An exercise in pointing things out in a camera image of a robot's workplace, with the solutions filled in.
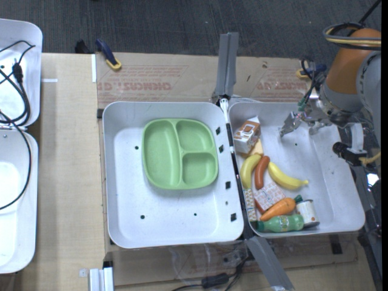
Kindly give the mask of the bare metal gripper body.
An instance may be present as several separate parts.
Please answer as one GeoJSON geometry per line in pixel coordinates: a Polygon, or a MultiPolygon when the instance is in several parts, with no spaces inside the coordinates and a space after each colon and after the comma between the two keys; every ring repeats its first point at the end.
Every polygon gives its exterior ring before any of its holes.
{"type": "Polygon", "coordinates": [[[302,120],[307,126],[308,123],[314,121],[324,122],[326,127],[332,125],[327,114],[319,107],[319,98],[303,97],[298,102],[298,111],[302,114],[302,120]]]}

